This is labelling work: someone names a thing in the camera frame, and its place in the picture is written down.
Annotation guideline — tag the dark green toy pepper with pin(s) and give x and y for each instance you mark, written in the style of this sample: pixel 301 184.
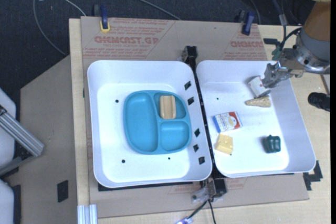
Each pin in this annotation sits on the dark green toy pepper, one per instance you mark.
pixel 272 144

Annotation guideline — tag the white and red small can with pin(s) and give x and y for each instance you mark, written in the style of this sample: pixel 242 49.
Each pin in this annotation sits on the white and red small can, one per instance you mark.
pixel 256 86

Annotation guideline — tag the tan toy pizza slice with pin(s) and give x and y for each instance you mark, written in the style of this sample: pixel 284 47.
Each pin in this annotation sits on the tan toy pizza slice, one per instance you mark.
pixel 260 102

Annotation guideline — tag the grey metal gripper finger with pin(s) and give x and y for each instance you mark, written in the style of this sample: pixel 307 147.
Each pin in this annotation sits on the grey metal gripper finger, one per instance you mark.
pixel 283 76
pixel 269 73

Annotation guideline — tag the white plastic tray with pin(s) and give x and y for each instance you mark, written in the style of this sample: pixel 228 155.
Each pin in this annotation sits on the white plastic tray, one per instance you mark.
pixel 252 147
pixel 110 126

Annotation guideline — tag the blue divided plate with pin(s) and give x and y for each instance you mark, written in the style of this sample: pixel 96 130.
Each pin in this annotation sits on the blue divided plate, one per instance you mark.
pixel 139 123

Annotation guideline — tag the white blue red carton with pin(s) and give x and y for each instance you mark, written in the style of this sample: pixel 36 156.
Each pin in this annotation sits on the white blue red carton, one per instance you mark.
pixel 227 122

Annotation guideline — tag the tan toy bread bun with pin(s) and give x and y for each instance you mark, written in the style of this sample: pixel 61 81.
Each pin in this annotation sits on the tan toy bread bun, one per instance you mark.
pixel 167 107

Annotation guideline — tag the brown cardboard board red print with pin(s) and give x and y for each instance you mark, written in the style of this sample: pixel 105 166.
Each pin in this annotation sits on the brown cardboard board red print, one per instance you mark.
pixel 131 42

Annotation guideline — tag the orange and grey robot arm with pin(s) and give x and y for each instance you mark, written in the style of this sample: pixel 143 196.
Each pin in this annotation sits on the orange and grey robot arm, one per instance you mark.
pixel 319 21

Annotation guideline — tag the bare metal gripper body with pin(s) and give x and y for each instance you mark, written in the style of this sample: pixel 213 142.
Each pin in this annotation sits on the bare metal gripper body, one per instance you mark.
pixel 302 61

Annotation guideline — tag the yellow toy cheese wedge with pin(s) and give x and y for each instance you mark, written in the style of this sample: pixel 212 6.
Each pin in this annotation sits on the yellow toy cheese wedge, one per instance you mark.
pixel 224 143

